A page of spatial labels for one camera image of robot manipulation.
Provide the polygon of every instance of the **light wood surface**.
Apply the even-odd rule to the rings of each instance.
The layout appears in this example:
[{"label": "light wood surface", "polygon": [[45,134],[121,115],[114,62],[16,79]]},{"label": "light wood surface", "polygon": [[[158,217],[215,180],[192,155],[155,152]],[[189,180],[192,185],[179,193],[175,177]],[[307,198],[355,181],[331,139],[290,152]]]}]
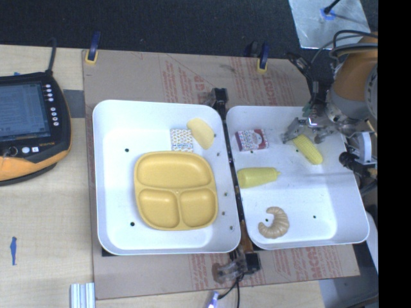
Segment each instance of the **light wood surface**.
[{"label": "light wood surface", "polygon": [[[54,77],[83,90],[81,49],[58,48]],[[51,48],[0,45],[0,76],[46,70]],[[84,119],[72,119],[70,154],[44,175],[0,187],[0,307],[69,307],[69,288],[93,282]],[[16,265],[10,244],[17,238]],[[98,300],[96,307],[198,307],[210,291]],[[236,306],[236,290],[218,308]],[[242,287],[240,307],[324,306],[319,283]]]}]

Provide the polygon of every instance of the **black fabric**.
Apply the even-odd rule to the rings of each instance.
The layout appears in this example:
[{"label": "black fabric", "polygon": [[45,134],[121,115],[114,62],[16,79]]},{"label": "black fabric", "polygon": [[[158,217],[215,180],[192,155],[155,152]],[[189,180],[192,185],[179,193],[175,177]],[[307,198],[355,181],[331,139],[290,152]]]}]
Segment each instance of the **black fabric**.
[{"label": "black fabric", "polygon": [[[378,0],[360,1],[377,31]],[[101,49],[243,56],[257,41],[268,42],[269,58],[291,52],[310,60],[316,52],[300,48],[288,0],[0,0],[0,7],[0,44],[46,46],[53,36],[59,47],[88,48],[98,30]],[[314,71],[330,80],[326,52]]]}]

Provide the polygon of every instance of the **beige croissant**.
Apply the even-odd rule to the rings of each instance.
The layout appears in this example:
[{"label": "beige croissant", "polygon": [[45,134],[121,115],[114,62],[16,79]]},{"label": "beige croissant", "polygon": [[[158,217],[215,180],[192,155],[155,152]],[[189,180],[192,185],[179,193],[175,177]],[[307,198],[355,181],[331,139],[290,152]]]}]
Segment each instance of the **beige croissant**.
[{"label": "beige croissant", "polygon": [[288,217],[284,210],[279,207],[269,207],[267,209],[267,213],[273,214],[274,220],[269,227],[263,223],[259,223],[258,230],[260,234],[270,239],[276,239],[277,237],[283,236],[287,233],[290,223],[288,222]]}]

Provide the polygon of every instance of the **divided yellow plate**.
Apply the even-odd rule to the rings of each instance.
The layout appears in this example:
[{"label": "divided yellow plate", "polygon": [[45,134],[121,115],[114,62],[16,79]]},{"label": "divided yellow plate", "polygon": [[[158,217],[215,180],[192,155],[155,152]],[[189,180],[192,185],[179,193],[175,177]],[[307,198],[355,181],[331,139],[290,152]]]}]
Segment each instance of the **divided yellow plate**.
[{"label": "divided yellow plate", "polygon": [[160,230],[209,226],[217,217],[213,170],[196,153],[154,151],[134,166],[134,189],[142,219]]}]

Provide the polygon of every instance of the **cardboard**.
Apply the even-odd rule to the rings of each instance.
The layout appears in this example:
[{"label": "cardboard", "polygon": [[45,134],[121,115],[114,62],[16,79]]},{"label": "cardboard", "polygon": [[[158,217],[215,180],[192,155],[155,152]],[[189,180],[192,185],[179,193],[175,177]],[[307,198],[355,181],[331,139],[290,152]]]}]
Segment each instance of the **cardboard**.
[{"label": "cardboard", "polygon": [[[303,106],[310,99],[306,79],[289,61],[269,59],[265,74],[257,73],[257,61],[245,57],[99,51],[96,64],[83,62],[96,299],[220,289],[232,283],[219,284],[211,273],[214,264],[231,261],[225,253],[113,256],[102,250],[96,229],[93,108],[105,99],[204,103],[215,87],[227,89],[228,108]],[[240,286],[359,274],[350,244],[258,254],[261,270],[245,277]]]}]

